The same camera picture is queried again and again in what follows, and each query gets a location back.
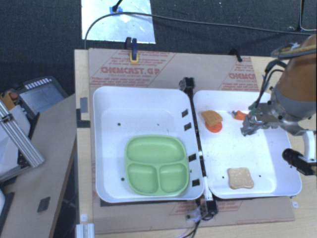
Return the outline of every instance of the green divided plate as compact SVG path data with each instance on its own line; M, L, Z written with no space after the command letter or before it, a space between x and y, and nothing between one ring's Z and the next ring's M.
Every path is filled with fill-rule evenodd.
M128 183L136 193L171 195L187 187L187 154L175 137L135 136L125 146L124 159Z

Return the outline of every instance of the black cable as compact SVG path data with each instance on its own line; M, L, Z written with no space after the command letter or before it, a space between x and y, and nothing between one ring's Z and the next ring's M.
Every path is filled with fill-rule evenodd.
M138 15L138 16L146 16L146 17L152 17L152 18L160 18L160 19L165 19L165 20L171 20L171 21L176 21L176 22L183 22L183 23L192 23L192 24L200 24L200 25L212 25L212 26L225 26L225 27L236 27L236 28L243 28L243 29L249 29L249 30L257 30L257 31L264 31L264 32L271 32L271 33L280 33L280 34L296 34L296 35L311 35L309 33L297 33L297 32L285 32L285 31L278 31L278 30L271 30L271 29L264 29L264 28L258 28L258 27L250 27L250 26L240 26L240 25L231 25L231 24L220 24L220 23L211 23L211 22L201 22L201 21L193 21L193 20L186 20L186 19L178 19L178 18L171 18L171 17L165 17L165 16L159 16L159 15L154 15L154 14L147 14L147 13L142 13L142 12L117 12L113 14L107 14L104 16L101 16L97 18L88 28L85 36L85 41L84 41L84 48L86 49L86 41L87 41L87 36L90 32L90 30L93 28L93 26L99 22L100 20L111 17L111 16L116 16L116 15Z
M316 53L316 50L306 50L306 51L302 51L302 52L297 52L297 53L293 53L293 54L280 54L278 55L279 59L291 59L291 58L295 58L295 57L300 57L300 56L304 56L304 55L310 55Z
M266 80L264 90L266 90L266 89L267 89L267 86L268 86L269 80L271 79L271 77L272 77L273 73L274 73L274 72L277 72L277 71L279 71L279 72L284 72L282 69L274 69L274 70L273 70L273 71L269 74L269 76L268 76L268 78L267 78L267 80Z
M212 218L213 218L213 215L206 215L202 218L202 220L208 221L208 220L211 220Z
M196 234L196 232L197 232L199 223L200 223L200 220L196 223L195 228L194 228L189 234L183 236L182 238L187 238L187 237L189 237L189 236L191 236L191 235L192 235L191 238L194 238L194 236L195 236L195 234Z
M70 204L73 202L73 200L78 196L78 192L75 193L75 195L66 203L66 205L63 207L63 209L61 209L59 211L59 214L61 215L65 210L66 208L68 208L70 206Z
M276 65L281 66L281 67L283 67L283 68L286 68L286 67L287 67L287 64L284 63L284 62L282 62L282 61L280 61L279 59L275 59L275 60L273 60L273 61L271 61L271 62L268 63L268 65L266 66L266 68L265 68L265 70L264 70L264 71L265 71L265 75L264 75L264 78L263 78L262 86L261 86L261 88L260 88L259 97L258 97L258 99L255 101L255 108L258 107L258 105L259 105L259 103L260 103L260 100L261 100L261 98L262 98L262 95L263 95L263 93L264 93L264 91L265 91L267 76L268 76L269 72L272 70L272 68L273 68L274 66L276 66Z

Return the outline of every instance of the white plastic piece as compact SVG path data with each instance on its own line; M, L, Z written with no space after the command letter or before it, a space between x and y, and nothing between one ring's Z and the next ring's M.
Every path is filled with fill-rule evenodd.
M248 112L257 99L255 92L199 91L194 105L208 176L213 195L224 198L250 198L296 195L302 188L299 172L289 168L282 152L290 148L287 133L281 129L259 129L254 135L243 136L242 121L232 111ZM268 101L264 94L262 102ZM205 127L201 112L214 110L222 118L222 130L212 133ZM228 169L248 168L254 181L252 189L229 187Z
M303 135L304 140L304 159L305 161L309 162L316 162L315 159L315 150L316 150L316 142L314 137L314 132L311 130L308 130Z
M93 223L86 225L76 225L76 238L94 238L95 237L95 226Z
M176 89L101 87L93 96L96 146L96 189L110 203L133 201L193 200L204 191L204 182L188 96ZM184 125L191 128L184 130ZM124 148L136 135L159 134L179 139L187 155L189 183L176 195L148 196L134 192L125 175ZM192 181L199 179L199 185Z
M81 222L88 221L88 214L81 214L80 215L80 221Z
M293 206L293 208L298 208L299 207L298 202L292 201L292 206Z
M199 156L203 156L202 151L199 151ZM209 186L208 186L207 176L204 177L204 196L205 196L206 200L213 200L212 193L211 193Z

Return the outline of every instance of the black bracket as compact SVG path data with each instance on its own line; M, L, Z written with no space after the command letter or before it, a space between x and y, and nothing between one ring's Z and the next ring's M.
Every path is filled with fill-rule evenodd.
M132 43L131 37L127 37L127 38L125 39L124 49L130 50L130 49L131 49L131 46L132 46L131 43Z
M194 153L194 154L188 156L188 162L194 161L194 160L196 160L196 159L197 159L197 158L196 158L196 153Z
M188 109L184 110L182 112L182 118L188 115Z
M0 118L0 122L6 123L8 121L11 121L13 119L12 114L5 115L4 117Z
M132 39L132 53L131 53L131 57L130 60L131 62L138 62L138 53L137 53L137 39L133 38Z
M23 154L19 151L18 152L18 160L17 163L20 165L21 168L29 167L30 164L26 160L26 158L23 156Z
M240 53L239 53L239 51L238 51L237 49L232 48L232 49L229 51L228 55L235 55L235 56L237 57L238 61L239 61L239 62L242 62L242 58L241 58Z
M187 94L189 101L190 101L190 106L192 108L192 117L194 121L194 128L195 128L195 134L196 134L196 140L197 140L197 146L198 150L202 150L202 145L200 143L200 138L199 138L199 130L198 130L198 125L197 125L197 118L196 118L196 113L195 113L195 106L194 106L194 89L195 87L195 82L193 77L184 77L178 84L178 89L183 91L184 93Z
M51 199L50 196L48 196L46 198L42 198L40 203L39 203L39 207L38 207L37 212L46 211L49 208L50 199Z
M89 120L81 120L80 109L76 109L76 117L77 117L77 128L90 128Z
M312 176L315 174L312 170L312 167L316 166L316 161L311 163L306 162L302 159L304 155L300 152L288 148L283 151L282 157L285 161L287 161L288 164L296 167L296 170L302 174L306 176Z

